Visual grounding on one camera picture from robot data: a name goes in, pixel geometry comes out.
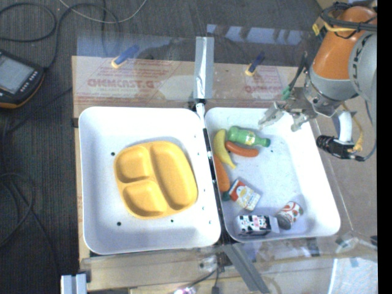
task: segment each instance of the dark gray floor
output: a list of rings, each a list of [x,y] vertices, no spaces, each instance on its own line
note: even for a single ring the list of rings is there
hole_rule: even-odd
[[[64,0],[68,5],[81,2],[101,4],[102,0]],[[143,0],[106,0],[107,7],[119,20],[128,17]],[[47,6],[57,19],[66,11],[58,0],[0,0],[0,9],[16,2],[34,2]],[[79,7],[92,17],[102,11]],[[147,0],[131,20],[121,23],[122,32],[194,39],[205,36],[207,25],[274,28],[311,32],[320,13],[315,0]],[[50,29],[50,18],[38,7],[19,6],[0,14],[0,48],[19,57],[47,65],[54,55],[55,38],[36,42],[11,42],[4,37],[34,38]],[[50,66],[42,88],[23,107],[0,110],[0,131],[4,183],[19,204],[17,212],[10,193],[0,187],[0,239],[2,240],[27,211],[23,200],[9,185],[14,178],[17,188],[29,200],[34,192],[33,211],[13,238],[0,248],[0,293],[58,293],[59,276],[78,272],[77,206],[75,190],[74,132],[72,118],[72,71],[70,58],[78,53],[77,37],[86,31],[100,31],[100,24],[68,14],[61,22],[56,60]],[[115,26],[107,26],[114,31]],[[306,39],[299,45],[266,49],[267,65],[292,65],[300,54],[314,48]],[[236,50],[225,53],[223,61],[246,63]],[[46,240],[41,226],[46,232]]]

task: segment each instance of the device screen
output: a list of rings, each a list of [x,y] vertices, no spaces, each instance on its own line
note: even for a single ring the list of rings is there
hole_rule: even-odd
[[[0,88],[15,94],[33,71],[32,67],[0,56]]]

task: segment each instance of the floor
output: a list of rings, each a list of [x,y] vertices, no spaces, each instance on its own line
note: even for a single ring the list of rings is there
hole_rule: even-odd
[[[89,17],[103,18],[104,0],[62,1]],[[146,0],[127,20],[143,1],[105,0],[106,20],[114,14],[120,21],[118,26],[105,25],[108,40],[121,33],[194,39],[206,36],[212,28],[222,36],[232,27],[310,34],[321,11],[315,0]],[[55,294],[59,293],[59,276],[76,274],[79,268],[71,56],[88,53],[80,40],[86,32],[100,35],[102,25],[71,12],[60,0],[0,0],[0,9],[0,49],[48,67],[42,87],[29,102],[0,110],[0,241],[17,227],[0,244],[0,293]],[[55,32],[51,14],[59,24]],[[297,47],[266,47],[264,64],[296,66],[300,54],[307,50],[313,57],[317,45],[317,41],[304,40]],[[217,54],[218,61],[249,62],[238,56],[235,45],[225,46]],[[254,58],[251,46],[245,53]],[[108,56],[115,53],[115,48],[105,50]],[[180,54],[182,58],[188,55],[186,51]],[[364,112],[361,102],[352,104]],[[331,129],[326,119],[321,123],[325,125],[321,131]],[[369,131],[367,138],[372,140]],[[360,168],[358,162],[326,160],[333,171],[329,177],[337,204],[346,211],[342,217],[345,232],[377,235],[376,160],[374,155]],[[29,212],[30,202],[33,212]]]

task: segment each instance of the red and white can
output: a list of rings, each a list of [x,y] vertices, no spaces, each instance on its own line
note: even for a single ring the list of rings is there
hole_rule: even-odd
[[[288,202],[281,210],[276,214],[277,223],[280,228],[284,230],[290,230],[294,222],[302,216],[304,210],[296,202]]]

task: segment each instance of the black handheld device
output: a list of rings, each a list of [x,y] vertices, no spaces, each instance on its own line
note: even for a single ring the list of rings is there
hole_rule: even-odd
[[[45,69],[0,49],[0,108],[18,108],[40,88]]]

